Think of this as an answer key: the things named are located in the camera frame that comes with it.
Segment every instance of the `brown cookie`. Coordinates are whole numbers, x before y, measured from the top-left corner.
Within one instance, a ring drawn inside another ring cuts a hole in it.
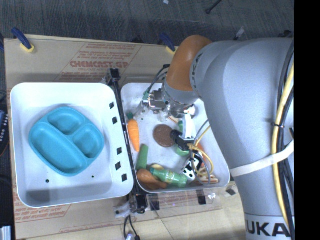
[[[175,144],[175,142],[170,137],[171,131],[172,129],[168,125],[159,124],[153,130],[153,138],[162,147],[172,147]]]

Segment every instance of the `yellow cable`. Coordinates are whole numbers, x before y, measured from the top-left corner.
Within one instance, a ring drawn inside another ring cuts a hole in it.
[[[291,83],[293,81],[294,78],[294,63],[292,63],[292,67],[290,69],[289,75],[287,77],[287,81],[285,83],[284,89],[283,89],[283,93],[280,99],[280,104],[279,104],[279,108],[277,110],[277,115],[276,115],[276,119],[275,119],[275,124],[279,125],[281,122],[281,118],[284,112],[284,107],[287,103],[289,94],[290,94],[290,87],[291,87]],[[271,154],[274,155],[277,153],[277,139],[278,139],[278,134],[279,134],[279,127],[275,126],[273,128],[273,134],[272,134],[272,143],[271,143]],[[285,223],[287,224],[287,226],[289,227],[289,222],[288,222],[288,215],[286,212],[286,208],[285,208],[285,203],[284,203],[284,198],[282,195],[282,191],[281,191],[281,184],[280,184],[280,177],[279,177],[279,171],[278,171],[278,164],[274,164],[272,166],[273,168],[273,177],[274,177],[274,185],[275,185],[275,190],[276,190],[276,194],[277,194],[277,198],[278,198],[278,202],[279,202],[279,206],[284,218]]]
[[[195,142],[195,146],[197,147],[199,142],[201,141],[201,139],[205,136],[205,134],[207,133],[207,131],[209,131],[209,129],[211,128],[211,126],[209,125],[207,129],[205,129],[205,131],[201,134],[201,136],[196,140]]]
[[[196,147],[195,145],[192,145],[192,144],[188,144],[189,146],[189,149],[192,151],[192,150],[195,150],[195,151],[199,151],[201,152],[201,154],[209,161],[210,163],[210,166],[211,166],[211,169],[210,169],[210,173],[209,174],[212,174],[213,171],[214,171],[214,163],[212,162],[212,160],[210,159],[210,157],[200,148]],[[200,176],[205,176],[205,174],[202,174],[200,173],[197,168],[194,168],[194,171],[197,173],[197,174],[201,174]]]

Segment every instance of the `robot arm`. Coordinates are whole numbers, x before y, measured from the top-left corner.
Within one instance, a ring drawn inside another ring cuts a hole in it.
[[[293,68],[293,54],[290,38],[212,43],[202,36],[190,36],[172,60],[162,96],[169,97],[165,100],[168,105],[201,99],[229,168],[250,165],[277,153],[274,131],[283,132],[284,145],[292,140],[293,102],[282,125],[277,125],[276,115],[283,68],[286,63],[288,69]],[[293,79],[287,86],[293,92]],[[293,175],[294,154],[286,162]],[[275,167],[277,164],[234,178],[248,240],[295,238],[294,194],[284,204],[279,201],[283,197],[275,187]],[[290,207],[289,213],[284,214],[283,205]]]

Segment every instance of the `orange carrot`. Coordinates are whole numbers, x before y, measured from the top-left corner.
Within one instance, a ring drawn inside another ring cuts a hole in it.
[[[140,135],[139,135],[138,122],[134,120],[132,113],[129,113],[127,116],[129,119],[128,125],[127,125],[129,138],[131,140],[131,143],[135,151],[139,152],[140,151]]]

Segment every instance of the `white strap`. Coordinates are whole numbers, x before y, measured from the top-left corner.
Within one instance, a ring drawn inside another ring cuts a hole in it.
[[[259,171],[268,166],[272,166],[276,163],[283,161],[284,159],[288,158],[294,151],[295,151],[295,143],[294,143],[294,140],[292,140],[283,151],[276,154],[269,155],[254,163],[231,169],[230,173],[232,177],[238,177],[238,176]]]

